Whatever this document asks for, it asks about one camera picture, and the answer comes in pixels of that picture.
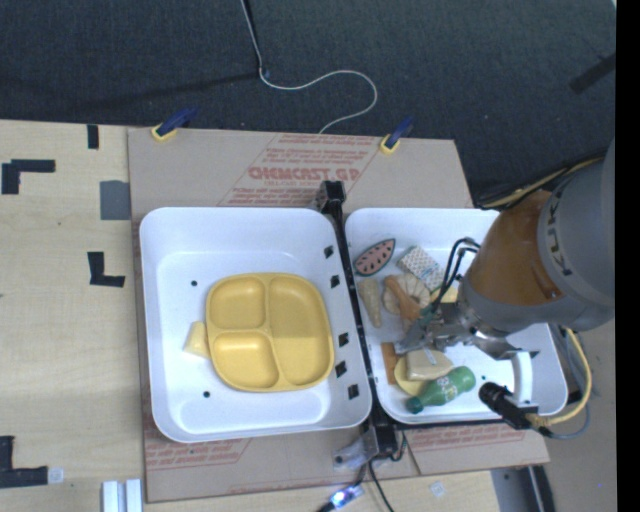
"yellow plate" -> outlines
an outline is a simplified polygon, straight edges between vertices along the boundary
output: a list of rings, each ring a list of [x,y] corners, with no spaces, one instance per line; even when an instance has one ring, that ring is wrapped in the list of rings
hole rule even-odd
[[[207,296],[209,352],[218,375],[244,391],[304,389],[334,362],[322,295],[293,274],[228,277]]]

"blue clamp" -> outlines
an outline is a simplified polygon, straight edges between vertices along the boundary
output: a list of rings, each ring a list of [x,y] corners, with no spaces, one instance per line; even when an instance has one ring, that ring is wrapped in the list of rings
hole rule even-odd
[[[176,134],[176,128],[188,126],[191,120],[198,114],[197,108],[184,108],[173,114],[164,123],[159,124],[151,129],[151,135],[158,142],[173,137]]]
[[[401,137],[406,137],[413,130],[413,117],[405,118],[393,131],[380,142],[380,151],[385,155],[390,155],[397,148]]]

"cardboard box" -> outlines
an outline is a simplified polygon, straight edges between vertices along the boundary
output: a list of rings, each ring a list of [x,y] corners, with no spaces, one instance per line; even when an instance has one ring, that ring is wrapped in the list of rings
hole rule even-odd
[[[359,428],[180,444],[160,434],[150,410],[138,230],[164,206],[305,207],[323,180],[345,184],[346,214],[365,207],[469,208],[455,144],[402,140],[392,155],[380,139],[334,135],[178,130],[165,142],[128,130],[147,500],[240,494],[351,482],[333,452]],[[407,432],[409,455],[380,478],[404,478],[548,461],[544,440],[502,424]]]

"green bottle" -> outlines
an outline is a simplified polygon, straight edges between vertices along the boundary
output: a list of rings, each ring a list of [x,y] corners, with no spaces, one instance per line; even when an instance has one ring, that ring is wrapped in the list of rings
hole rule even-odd
[[[428,405],[444,405],[460,393],[470,391],[476,385],[473,372],[466,366],[458,366],[443,377],[429,382],[418,396],[407,400],[407,409],[417,414]]]

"white cable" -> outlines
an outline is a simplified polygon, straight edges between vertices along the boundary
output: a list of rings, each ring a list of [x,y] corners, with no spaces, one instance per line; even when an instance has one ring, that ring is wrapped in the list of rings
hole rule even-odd
[[[373,80],[371,80],[367,75],[365,75],[364,73],[361,73],[360,71],[354,71],[352,69],[339,69],[337,71],[331,71],[330,73],[327,73],[325,75],[322,75],[318,78],[316,78],[315,80],[311,80],[311,82],[308,82],[306,84],[302,84],[302,85],[296,85],[296,86],[283,86],[283,85],[277,85],[274,83],[271,83],[267,77],[264,76],[264,71],[262,69],[262,54],[260,53],[260,48],[258,47],[258,41],[256,40],[256,36],[253,32],[253,27],[251,26],[251,20],[249,19],[249,13],[247,12],[247,8],[245,6],[244,0],[240,0],[240,4],[242,5],[242,11],[244,12],[244,17],[247,21],[247,26],[249,27],[249,34],[251,35],[251,42],[253,44],[253,49],[256,53],[256,57],[258,58],[258,74],[260,75],[260,80],[262,80],[262,82],[273,88],[273,89],[277,89],[279,91],[300,91],[302,89],[306,89],[307,87],[311,87],[315,84],[317,84],[318,82],[320,82],[321,80],[324,80],[325,78],[329,78],[330,76],[333,75],[355,75],[358,76],[362,79],[364,79],[370,86],[371,89],[373,90],[373,100],[371,101],[371,103],[369,104],[369,106],[367,108],[365,108],[364,110],[360,110],[359,112],[356,112],[355,114],[350,114],[348,116],[344,116],[344,117],[340,117],[338,119],[334,119],[333,121],[331,121],[330,123],[326,124],[325,126],[323,126],[323,128],[320,130],[319,133],[324,133],[324,131],[329,128],[330,126],[333,126],[334,124],[340,123],[342,121],[346,121],[347,119],[352,119],[354,117],[358,117],[361,116],[363,114],[366,114],[367,112],[369,112],[378,102],[378,89],[376,88],[376,85],[373,83]]]

